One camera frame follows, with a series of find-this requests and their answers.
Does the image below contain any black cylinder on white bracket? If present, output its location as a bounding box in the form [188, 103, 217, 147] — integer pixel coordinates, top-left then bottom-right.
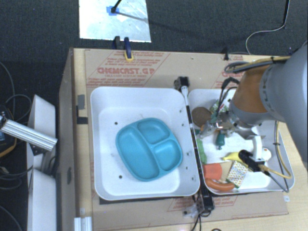
[238, 135, 268, 172]

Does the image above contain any beige bread slice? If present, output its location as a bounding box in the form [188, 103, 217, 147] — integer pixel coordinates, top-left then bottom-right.
[219, 161, 233, 182]

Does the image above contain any white plastic tray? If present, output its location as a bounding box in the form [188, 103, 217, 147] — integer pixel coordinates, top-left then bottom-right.
[90, 86, 201, 201]
[187, 88, 295, 196]

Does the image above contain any brown cardboard board red print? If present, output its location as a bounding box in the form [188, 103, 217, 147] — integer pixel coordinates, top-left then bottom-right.
[84, 49, 289, 220]

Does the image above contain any yellow patterned packet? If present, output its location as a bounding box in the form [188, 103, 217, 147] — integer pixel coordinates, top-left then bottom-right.
[226, 160, 249, 189]

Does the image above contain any green toy vegetable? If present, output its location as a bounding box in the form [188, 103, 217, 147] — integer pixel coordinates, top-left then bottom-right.
[195, 138, 208, 165]

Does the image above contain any brown round biscuit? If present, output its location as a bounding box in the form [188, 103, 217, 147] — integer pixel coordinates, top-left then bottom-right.
[192, 106, 213, 128]

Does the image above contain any black block with thin wires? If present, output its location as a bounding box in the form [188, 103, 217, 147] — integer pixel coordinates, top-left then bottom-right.
[192, 193, 215, 214]
[174, 76, 191, 90]

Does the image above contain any thin black and white rod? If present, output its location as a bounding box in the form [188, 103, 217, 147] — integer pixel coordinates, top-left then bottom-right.
[181, 85, 210, 202]

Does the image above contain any teal green bottle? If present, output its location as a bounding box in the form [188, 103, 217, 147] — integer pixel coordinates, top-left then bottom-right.
[215, 132, 226, 150]

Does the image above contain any blue divided plate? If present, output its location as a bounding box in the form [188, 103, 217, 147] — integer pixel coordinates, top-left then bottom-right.
[115, 117, 183, 182]

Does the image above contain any orange sausage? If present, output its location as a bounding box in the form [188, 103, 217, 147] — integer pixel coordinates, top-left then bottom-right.
[204, 178, 235, 192]

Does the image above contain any orange carrot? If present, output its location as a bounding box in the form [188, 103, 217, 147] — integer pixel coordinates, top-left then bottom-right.
[203, 163, 223, 179]

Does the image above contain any green and white packet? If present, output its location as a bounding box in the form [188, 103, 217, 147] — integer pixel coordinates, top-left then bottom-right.
[208, 99, 230, 120]

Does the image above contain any yellow banana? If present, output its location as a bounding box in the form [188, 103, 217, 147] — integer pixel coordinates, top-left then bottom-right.
[221, 151, 244, 162]

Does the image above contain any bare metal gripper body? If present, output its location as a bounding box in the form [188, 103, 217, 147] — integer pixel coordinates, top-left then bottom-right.
[210, 112, 242, 131]

